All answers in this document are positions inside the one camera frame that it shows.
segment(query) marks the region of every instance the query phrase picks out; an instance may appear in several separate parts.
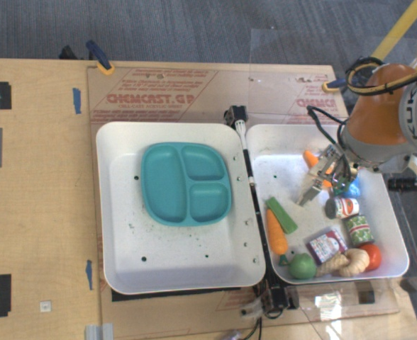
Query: red tomato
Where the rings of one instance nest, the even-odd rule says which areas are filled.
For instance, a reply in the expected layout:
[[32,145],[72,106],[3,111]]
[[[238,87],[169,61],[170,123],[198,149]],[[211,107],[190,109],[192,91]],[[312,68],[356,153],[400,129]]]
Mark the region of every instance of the red tomato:
[[366,267],[366,271],[372,271],[373,269],[379,268],[382,262],[382,253],[375,244],[363,244],[360,249],[365,250],[369,255],[369,266]]

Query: white plastic tray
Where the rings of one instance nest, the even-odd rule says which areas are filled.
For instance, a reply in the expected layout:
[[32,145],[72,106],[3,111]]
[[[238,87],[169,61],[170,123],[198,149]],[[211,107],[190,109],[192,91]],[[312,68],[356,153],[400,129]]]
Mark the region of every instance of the white plastic tray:
[[[208,145],[223,157],[232,206],[212,225],[170,227],[147,213],[140,185],[145,150],[160,142]],[[96,135],[104,274],[117,292],[251,286],[265,274],[240,138],[203,123],[108,123]]]
[[[336,137],[336,128],[325,127],[333,137]],[[297,231],[287,235],[288,260],[291,260],[294,254],[309,253],[306,243],[317,234],[323,234],[330,229],[337,229],[347,244],[352,246],[342,221],[330,220],[325,216],[327,191],[323,191],[303,207],[296,204],[308,172],[303,158],[304,150],[318,153],[329,145],[315,125],[255,125],[247,131],[247,144],[265,226],[267,225],[265,201],[271,196],[282,204],[299,226]],[[408,253],[382,175],[363,169],[360,170],[359,176],[362,193],[358,198],[360,214],[366,216],[375,243],[381,249],[381,266],[353,278],[327,275],[311,280],[297,280],[289,274],[287,266],[278,265],[279,257],[273,254],[274,270],[283,281],[291,284],[309,284],[393,278],[402,276],[407,271]]]

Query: orange carrot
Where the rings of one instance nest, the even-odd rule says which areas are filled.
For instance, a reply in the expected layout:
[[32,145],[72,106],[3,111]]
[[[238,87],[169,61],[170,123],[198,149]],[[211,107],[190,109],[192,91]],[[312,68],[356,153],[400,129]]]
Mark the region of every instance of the orange carrot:
[[[303,158],[305,159],[305,162],[309,168],[313,167],[319,162],[319,158],[308,150],[305,150],[303,152]],[[324,180],[323,185],[326,186],[327,188],[331,188],[331,182],[328,180]]]
[[285,254],[288,249],[287,239],[278,219],[271,209],[267,209],[267,229],[268,240],[272,251],[279,256]]

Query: green can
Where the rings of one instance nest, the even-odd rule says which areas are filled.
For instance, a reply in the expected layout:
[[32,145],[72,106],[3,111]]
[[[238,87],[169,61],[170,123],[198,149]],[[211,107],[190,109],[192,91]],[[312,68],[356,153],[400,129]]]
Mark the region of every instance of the green can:
[[344,220],[354,247],[374,243],[371,228],[364,215],[356,215]]

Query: green cucumber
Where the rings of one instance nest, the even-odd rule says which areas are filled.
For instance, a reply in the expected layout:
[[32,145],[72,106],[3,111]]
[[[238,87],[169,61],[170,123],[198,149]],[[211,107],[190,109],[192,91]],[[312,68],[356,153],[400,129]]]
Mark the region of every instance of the green cucumber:
[[278,222],[280,223],[284,233],[291,234],[295,232],[299,227],[289,214],[286,213],[286,210],[278,203],[275,197],[271,197],[269,200],[266,201],[267,207],[273,212],[273,214],[277,217]]

